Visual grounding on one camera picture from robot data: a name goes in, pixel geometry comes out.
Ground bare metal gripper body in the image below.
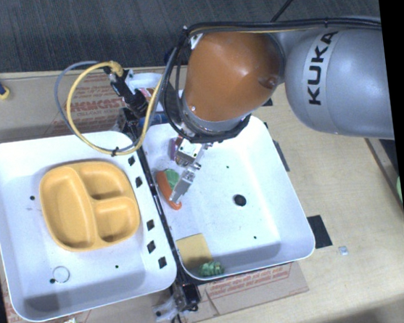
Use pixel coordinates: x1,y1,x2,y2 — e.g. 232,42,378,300
171,133,213,175

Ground orange carrot with green top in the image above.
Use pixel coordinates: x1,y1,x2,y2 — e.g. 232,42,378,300
154,167,184,213

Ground thin black and white rod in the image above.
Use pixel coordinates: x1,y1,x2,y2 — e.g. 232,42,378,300
132,124,189,292

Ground yellow flat square slice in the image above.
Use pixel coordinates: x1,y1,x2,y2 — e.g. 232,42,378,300
174,232,215,271

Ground white plastic tray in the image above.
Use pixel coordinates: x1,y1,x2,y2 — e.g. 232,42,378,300
0,123,182,323
139,107,319,287

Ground green grapes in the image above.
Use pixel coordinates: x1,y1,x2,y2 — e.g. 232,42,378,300
196,259,226,279

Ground yellow divided plate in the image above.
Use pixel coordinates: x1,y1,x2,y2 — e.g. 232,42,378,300
36,155,145,257

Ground brown cardboard board red print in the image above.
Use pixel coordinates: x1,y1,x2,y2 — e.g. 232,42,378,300
0,38,315,323

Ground black block with thin wires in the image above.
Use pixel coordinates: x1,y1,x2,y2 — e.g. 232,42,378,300
170,281,203,314

